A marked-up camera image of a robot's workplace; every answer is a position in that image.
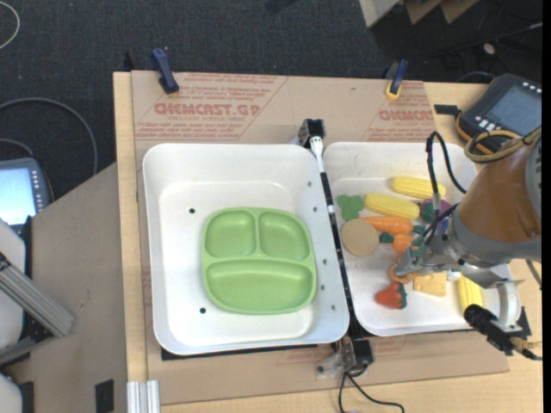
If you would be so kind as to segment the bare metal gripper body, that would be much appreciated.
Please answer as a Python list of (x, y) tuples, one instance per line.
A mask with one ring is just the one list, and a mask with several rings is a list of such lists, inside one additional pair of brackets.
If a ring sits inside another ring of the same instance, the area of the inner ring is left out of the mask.
[(419, 273), (461, 270), (461, 243), (452, 230), (439, 226), (421, 253), (414, 256)]

